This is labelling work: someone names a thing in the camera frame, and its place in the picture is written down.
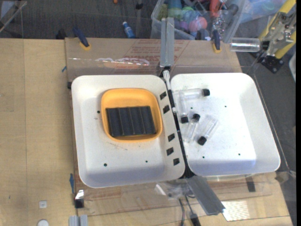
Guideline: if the white plastic tray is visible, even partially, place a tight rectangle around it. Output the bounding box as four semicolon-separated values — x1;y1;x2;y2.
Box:
71;74;186;188
169;73;281;177

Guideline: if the clear plastic bottle black cap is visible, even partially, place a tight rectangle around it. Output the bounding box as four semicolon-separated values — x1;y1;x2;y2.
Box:
197;116;219;146
184;113;201;144
175;88;210;101
178;92;190;124
230;37;269;53

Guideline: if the clear plastic storage bin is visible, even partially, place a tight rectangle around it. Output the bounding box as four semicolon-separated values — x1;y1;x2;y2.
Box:
239;0;296;24
150;0;250;42

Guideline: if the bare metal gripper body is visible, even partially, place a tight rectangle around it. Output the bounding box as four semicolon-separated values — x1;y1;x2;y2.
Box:
267;9;296;57

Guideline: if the black ribbed square tray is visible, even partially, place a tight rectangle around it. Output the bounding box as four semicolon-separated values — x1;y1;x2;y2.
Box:
105;105;157;137

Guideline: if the blue bottle white cap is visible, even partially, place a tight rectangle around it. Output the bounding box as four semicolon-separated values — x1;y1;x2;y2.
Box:
122;21;136;39

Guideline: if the orange plate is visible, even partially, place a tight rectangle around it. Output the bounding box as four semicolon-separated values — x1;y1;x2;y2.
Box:
100;88;163;143

